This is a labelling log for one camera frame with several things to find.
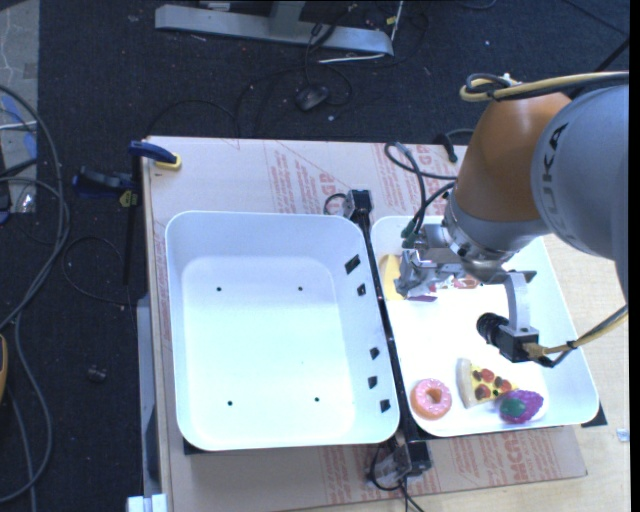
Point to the black cylinder on white bracket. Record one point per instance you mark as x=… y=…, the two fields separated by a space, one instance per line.
x=515 y=336

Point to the yellow wedge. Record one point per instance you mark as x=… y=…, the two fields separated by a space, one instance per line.
x=389 y=280

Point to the white plastic tray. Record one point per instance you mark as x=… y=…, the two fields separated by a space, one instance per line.
x=260 y=330
x=440 y=345

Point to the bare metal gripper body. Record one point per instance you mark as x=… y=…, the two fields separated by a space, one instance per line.
x=432 y=255

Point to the brown cardboard board red print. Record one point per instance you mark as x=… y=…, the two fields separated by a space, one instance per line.
x=300 y=170

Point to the pink doughnut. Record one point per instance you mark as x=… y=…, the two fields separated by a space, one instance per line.
x=422 y=407

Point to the pizza slice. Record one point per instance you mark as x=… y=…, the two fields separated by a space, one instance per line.
x=480 y=382

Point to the thin black rod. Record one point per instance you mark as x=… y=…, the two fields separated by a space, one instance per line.
x=386 y=320

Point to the purple grapes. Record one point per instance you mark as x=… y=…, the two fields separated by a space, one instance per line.
x=525 y=406

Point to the red and white packet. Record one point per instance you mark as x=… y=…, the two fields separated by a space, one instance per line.
x=467 y=284

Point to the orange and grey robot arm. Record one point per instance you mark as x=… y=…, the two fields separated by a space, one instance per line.
x=565 y=165

